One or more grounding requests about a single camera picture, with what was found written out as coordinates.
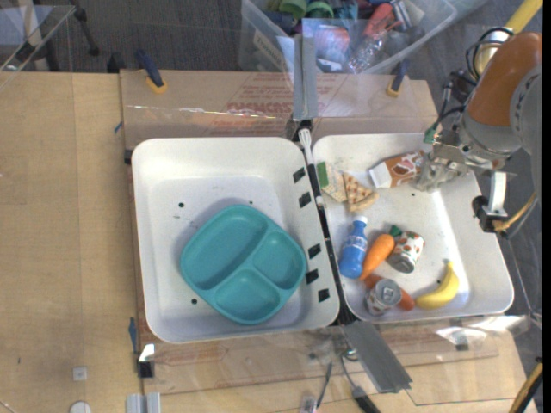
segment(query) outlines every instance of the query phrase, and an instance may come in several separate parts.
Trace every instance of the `toy carrot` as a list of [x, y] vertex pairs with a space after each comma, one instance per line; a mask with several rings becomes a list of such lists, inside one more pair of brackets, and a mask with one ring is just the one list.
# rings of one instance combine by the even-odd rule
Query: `toy carrot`
[[[363, 282], [365, 283], [365, 286], [367, 286], [369, 289], [373, 289], [377, 282], [381, 281], [382, 279], [383, 277], [381, 277], [380, 275], [371, 274]], [[399, 290], [402, 292], [402, 299], [399, 301], [398, 306], [404, 311], [410, 311], [415, 307], [415, 300], [409, 293], [404, 291], [402, 287]]]
[[381, 234], [375, 239], [371, 248], [368, 250], [368, 254], [363, 259], [363, 271], [359, 280], [365, 280], [369, 274], [375, 271], [383, 260], [391, 255], [396, 245], [396, 240], [394, 238], [401, 233], [401, 229], [393, 225], [388, 234]]

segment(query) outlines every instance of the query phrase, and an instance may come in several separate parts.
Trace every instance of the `floor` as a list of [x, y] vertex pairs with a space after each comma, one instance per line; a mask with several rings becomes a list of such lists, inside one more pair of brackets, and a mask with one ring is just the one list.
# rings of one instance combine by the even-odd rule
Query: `floor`
[[[442, 86], [449, 73], [465, 69], [467, 33], [501, 26], [523, 0], [489, 0], [480, 9], [446, 28], [414, 53], [409, 76], [424, 79], [439, 107]], [[41, 0], [44, 4], [68, 4], [69, 0]], [[105, 72], [114, 52], [128, 67], [137, 67], [133, 53], [138, 48], [154, 55], [162, 69], [238, 70], [241, 28], [240, 0], [80, 0], [88, 24], [100, 47], [90, 56], [83, 33], [70, 19], [56, 38], [59, 62], [64, 71]], [[542, 32], [542, 10], [525, 30]], [[520, 151], [507, 169], [511, 179], [506, 207], [514, 213], [531, 194], [529, 156]], [[482, 189], [486, 180], [480, 179]], [[502, 240], [517, 298], [511, 314], [542, 313], [541, 207], [530, 215], [523, 229], [510, 241]], [[518, 332], [517, 345], [527, 372], [542, 355], [542, 331], [533, 323]], [[542, 389], [536, 396], [542, 409]]]

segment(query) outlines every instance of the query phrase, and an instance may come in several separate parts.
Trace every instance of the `toy banana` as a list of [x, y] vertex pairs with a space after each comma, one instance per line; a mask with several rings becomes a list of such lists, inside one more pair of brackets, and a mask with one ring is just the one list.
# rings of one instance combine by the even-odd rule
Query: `toy banana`
[[454, 265], [448, 262], [446, 275], [437, 289], [421, 295], [415, 300], [415, 304], [422, 309], [438, 309], [449, 303], [459, 290], [459, 279], [454, 272]]

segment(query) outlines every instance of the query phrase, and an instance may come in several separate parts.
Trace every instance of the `blue bottle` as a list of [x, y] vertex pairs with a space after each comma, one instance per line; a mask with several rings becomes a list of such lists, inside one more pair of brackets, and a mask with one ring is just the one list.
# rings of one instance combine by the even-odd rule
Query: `blue bottle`
[[365, 237], [368, 218], [357, 216], [352, 225], [354, 227], [344, 242], [338, 269], [344, 277], [357, 279], [362, 273], [363, 259], [368, 250], [368, 240]]

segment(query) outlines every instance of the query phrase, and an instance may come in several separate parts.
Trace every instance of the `green cap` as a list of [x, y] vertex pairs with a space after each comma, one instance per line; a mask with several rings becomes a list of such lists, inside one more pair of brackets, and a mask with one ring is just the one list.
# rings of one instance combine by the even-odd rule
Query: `green cap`
[[306, 15], [306, 0], [282, 0], [279, 5], [280, 12], [292, 14], [295, 20], [300, 20]]
[[333, 18], [333, 9], [326, 2], [318, 0], [311, 2], [306, 7], [306, 13], [310, 18]]
[[388, 234], [390, 234], [392, 237], [397, 237], [401, 233], [402, 233], [402, 230], [396, 225], [393, 225], [392, 228], [390, 228], [390, 231], [388, 232]]
[[433, 125], [432, 127], [427, 128], [426, 132], [424, 133], [423, 142], [425, 142], [426, 144], [433, 144], [434, 143], [434, 139], [436, 137], [436, 128], [437, 127], [438, 126]]

